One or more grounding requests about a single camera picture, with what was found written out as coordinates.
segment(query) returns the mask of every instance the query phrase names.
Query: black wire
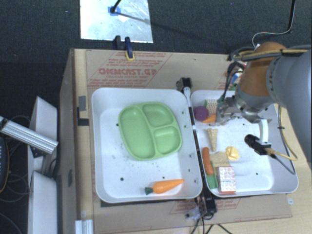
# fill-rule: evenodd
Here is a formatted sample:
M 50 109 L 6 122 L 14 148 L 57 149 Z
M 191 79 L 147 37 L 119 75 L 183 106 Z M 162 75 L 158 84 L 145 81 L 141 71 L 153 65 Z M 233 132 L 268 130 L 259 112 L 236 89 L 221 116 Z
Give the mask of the black wire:
M 213 217 L 214 217 L 214 214 L 212 213 L 212 215 L 211 215 L 210 218 L 207 218 L 206 216 L 204 216 L 204 219 L 205 219 L 205 220 L 211 220 Z
M 49 166 L 49 170 L 48 170 L 48 174 L 50 174 L 50 171 L 51 171 L 51 168 L 52 168 L 52 164 L 53 162 L 55 162 L 57 160 L 57 158 L 53 159 L 50 163 L 50 166 Z
M 205 222 L 204 222 L 204 217 L 201 217 L 201 221 L 203 223 L 203 234 L 205 234 Z
M 283 161 L 281 161 L 276 155 L 271 155 L 271 157 L 274 158 L 274 159 L 276 159 L 279 163 L 281 163 L 281 164 L 283 165 L 283 167 L 285 167 L 286 170 L 287 170 L 288 172 L 290 172 L 292 175 L 295 175 L 295 174 L 296 174 L 295 171 L 290 170 L 290 169 L 285 165 L 285 163 L 284 163 Z
M 7 182 L 9 183 L 14 183 L 14 182 L 18 182 L 20 180 L 22 180 L 23 178 L 26 178 L 28 174 L 25 174 L 24 176 L 18 178 L 18 179 L 8 179 Z
M 10 219 L 9 217 L 7 217 L 6 215 L 4 215 L 3 213 L 0 213 L 0 216 L 2 216 L 3 218 L 5 218 L 6 220 L 8 220 L 14 227 L 15 229 L 19 232 L 19 234 L 23 234 L 20 230 L 20 228 L 16 225 L 16 223 L 14 223 L 12 221 L 12 219 Z
M 210 232 L 210 230 L 212 229 L 213 226 L 214 226 L 214 225 L 212 224 L 212 225 L 209 227 L 208 231 L 207 231 L 205 234 L 208 234 L 208 233 Z
M 236 67 L 236 65 L 237 65 L 237 61 L 234 61 L 234 62 L 232 62 L 230 65 L 229 65 L 229 67 L 228 67 L 228 71 L 227 71 L 227 77 L 226 77 L 226 81 L 225 81 L 225 88 L 224 88 L 224 92 L 223 92 L 223 94 L 222 94 L 222 100 L 224 100 L 224 98 L 225 98 L 225 95 L 226 95 L 226 91 L 228 90 L 228 88 L 229 88 L 229 85 L 230 85 L 230 83 L 231 83 L 231 72 L 233 71 L 233 69 Z
M 7 189 L 9 189 L 9 191 L 17 194 L 17 195 L 29 195 L 29 192 L 24 192 L 24 193 L 21 193 L 21 192 L 17 192 L 15 190 L 13 190 L 8 184 L 6 185 Z
M 294 15 L 295 3 L 296 3 L 296 0 L 292 0 L 291 14 L 289 16 L 289 22 L 288 22 L 288 29 L 292 29 L 292 26 L 293 26 L 293 15 Z
M 14 190 L 11 189 L 10 186 L 7 184 L 7 185 L 6 185 L 6 188 L 7 188 L 8 190 L 10 190 L 11 192 L 13 192 L 13 193 L 15 193 L 15 194 L 17 194 L 17 195 L 21 195 L 21 196 L 18 197 L 18 198 L 16 198 L 16 199 L 13 199 L 13 200 L 8 200 L 8 199 L 0 198 L 0 201 L 5 202 L 5 203 L 17 202 L 17 201 L 21 200 L 23 197 L 25 197 L 26 195 L 29 194 L 29 192 L 28 192 L 28 183 L 27 183 L 27 181 L 26 181 L 26 179 L 25 179 L 24 177 L 22 177 L 22 176 L 20 176 L 20 175 L 17 175 L 17 174 L 10 174 L 9 176 L 18 177 L 18 178 L 19 178 L 18 181 L 22 180 L 22 181 L 25 183 L 25 192 L 24 192 L 24 193 L 20 193 L 20 192 L 14 191 Z
M 22 142 L 19 142 L 18 144 L 16 144 L 14 147 L 12 147 L 9 152 L 10 152 L 10 157 L 14 154 L 14 152 L 17 150 L 17 148 L 23 144 Z
M 232 234 L 231 232 L 229 232 L 227 229 L 225 229 L 222 225 L 218 224 L 218 226 L 220 226 L 223 230 L 225 230 L 228 234 Z
M 193 228 L 191 234 L 194 234 L 194 233 L 195 233 L 195 231 L 196 231 L 196 229 L 197 229 L 197 227 L 198 227 L 198 224 L 199 224 L 199 220 L 197 220 L 196 224 L 194 225 L 194 228 Z
M 28 121 L 28 123 L 30 123 L 30 119 L 29 119 L 29 117 L 24 116 L 24 115 L 16 115 L 16 116 L 14 116 L 13 118 L 11 118 L 10 120 L 11 120 L 11 121 L 13 121 L 13 120 L 15 120 L 15 119 L 17 119 L 17 118 L 23 118 L 23 119 L 26 119 L 26 120 Z

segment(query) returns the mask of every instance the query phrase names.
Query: green divided plate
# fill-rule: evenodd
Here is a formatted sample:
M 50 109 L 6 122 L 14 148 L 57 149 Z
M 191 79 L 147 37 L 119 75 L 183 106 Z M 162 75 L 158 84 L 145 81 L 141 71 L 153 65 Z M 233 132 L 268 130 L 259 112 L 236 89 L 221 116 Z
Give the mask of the green divided plate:
M 129 154 L 139 160 L 170 155 L 182 145 L 175 116 L 160 102 L 146 102 L 124 108 L 118 116 L 120 134 Z

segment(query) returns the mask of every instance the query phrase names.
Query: white tray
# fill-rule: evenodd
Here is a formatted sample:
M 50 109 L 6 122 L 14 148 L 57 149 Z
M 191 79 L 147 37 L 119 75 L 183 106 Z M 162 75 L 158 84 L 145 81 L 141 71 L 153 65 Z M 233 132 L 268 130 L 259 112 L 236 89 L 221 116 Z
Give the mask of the white tray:
M 120 111 L 156 101 L 173 112 L 182 134 L 179 151 L 155 160 L 136 160 L 127 152 L 117 126 Z M 96 190 L 109 203 L 186 199 L 202 190 L 193 129 L 185 96 L 176 90 L 100 88 L 92 95 Z M 184 179 L 164 194 L 145 195 L 144 188 L 160 180 Z
M 223 91 L 195 91 L 191 96 L 193 108 L 203 106 L 206 99 L 218 100 Z M 227 96 L 232 96 L 233 91 L 228 91 Z M 274 105 L 267 111 L 263 111 L 260 116 L 272 119 L 269 124 L 269 142 L 272 148 L 278 152 L 286 154 L 279 130 L 277 113 Z M 211 150 L 208 140 L 207 128 L 218 128 L 217 151 L 225 152 L 228 146 L 235 146 L 241 158 L 237 161 L 230 161 L 234 167 L 236 178 L 236 193 L 224 194 L 218 189 L 211 192 L 218 197 L 237 197 L 263 194 L 291 193 L 298 187 L 297 175 L 289 173 L 278 161 L 268 157 L 258 155 L 244 141 L 247 134 L 259 137 L 260 130 L 258 124 L 251 124 L 245 119 L 233 119 L 223 126 L 209 126 L 207 123 L 195 122 L 200 149 L 207 146 Z M 292 161 L 280 158 L 291 170 Z

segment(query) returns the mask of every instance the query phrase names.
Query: orange carrot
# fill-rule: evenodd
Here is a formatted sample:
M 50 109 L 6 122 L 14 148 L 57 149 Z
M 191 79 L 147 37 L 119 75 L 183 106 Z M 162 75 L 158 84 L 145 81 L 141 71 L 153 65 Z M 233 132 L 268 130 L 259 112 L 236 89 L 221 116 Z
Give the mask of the orange carrot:
M 203 157 L 203 162 L 204 162 L 204 168 L 205 171 L 208 175 L 214 175 L 214 168 L 210 162 L 210 154 L 209 154 L 209 148 L 204 147 L 203 151 L 201 152 L 201 155 Z
M 161 194 L 161 193 L 165 193 L 173 189 L 174 187 L 178 186 L 179 184 L 182 184 L 183 182 L 184 182 L 183 179 L 159 181 L 154 184 L 153 188 L 145 187 L 144 191 L 146 195 L 153 193 L 153 192 L 157 194 Z
M 203 123 L 215 123 L 216 115 L 210 115 L 205 120 L 203 120 Z

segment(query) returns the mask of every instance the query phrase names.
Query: yellow wire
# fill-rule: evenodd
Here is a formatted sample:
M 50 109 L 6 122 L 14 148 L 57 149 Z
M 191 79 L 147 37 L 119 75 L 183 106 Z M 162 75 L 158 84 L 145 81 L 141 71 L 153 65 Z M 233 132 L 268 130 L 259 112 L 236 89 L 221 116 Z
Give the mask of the yellow wire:
M 281 126 L 283 126 L 283 122 L 282 122 L 282 107 L 279 106 L 279 108 L 280 108 L 280 111 L 279 111 L 279 112 L 280 112 L 280 115 L 279 115 L 279 118 L 280 118 L 280 126 L 279 126 L 279 127 L 281 127 Z M 282 133 L 283 140 L 284 140 L 284 142 L 285 142 L 285 144 L 286 144 L 288 150 L 291 152 L 291 154 L 292 154 L 294 157 L 290 157 L 290 156 L 288 156 L 288 155 L 281 154 L 281 153 L 279 153 L 279 152 L 273 150 L 272 148 L 265 148 L 265 150 L 266 150 L 269 154 L 271 154 L 271 155 L 273 155 L 273 154 L 274 154 L 274 155 L 279 155 L 279 156 L 282 156 L 282 157 L 284 157 L 284 158 L 287 158 L 287 159 L 290 159 L 290 160 L 293 160 L 293 161 L 297 161 L 297 160 L 298 160 L 298 157 L 297 157 L 297 155 L 293 152 L 293 150 L 290 148 L 288 142 L 286 141 L 283 128 L 281 128 L 280 131 L 281 131 L 281 133 Z
M 306 49 L 281 49 L 281 50 L 270 50 L 270 51 L 264 51 L 264 52 L 259 52 L 259 53 L 253 53 L 253 54 L 240 54 L 239 56 L 234 56 L 235 59 L 243 59 L 243 58 L 250 58 L 250 57 L 258 57 L 258 56 L 262 56 L 262 55 L 268 55 L 268 54 L 301 54 L 301 53 L 305 53 L 308 50 Z
M 281 126 L 283 126 L 283 117 L 282 117 L 282 107 L 280 108 L 280 118 L 281 118 Z M 285 135 L 284 135 L 284 130 L 283 130 L 283 128 L 281 129 L 281 132 L 282 132 L 282 136 L 283 136 L 283 138 L 284 138 L 284 141 L 285 141 L 285 144 L 286 144 L 286 146 L 287 146 L 287 148 L 288 148 L 288 150 L 291 152 L 291 154 L 295 157 L 295 161 L 296 160 L 298 160 L 298 157 L 297 157 L 297 155 L 294 153 L 294 151 L 290 148 L 290 146 L 289 146 L 289 144 L 288 144 L 288 142 L 287 142 L 287 140 L 286 140 L 286 138 L 285 138 Z
M 290 160 L 293 160 L 293 161 L 297 161 L 298 160 L 298 158 L 293 158 L 293 157 L 289 157 L 289 156 L 287 156 L 285 154 L 281 154 L 281 153 L 279 153 L 279 152 L 277 152 L 277 151 L 275 151 L 275 150 L 273 150 L 272 148 L 269 148 L 269 147 L 265 148 L 264 150 L 267 151 L 271 155 L 272 154 L 280 155 L 280 156 L 282 156 L 284 158 L 287 158 L 287 159 L 290 159 Z

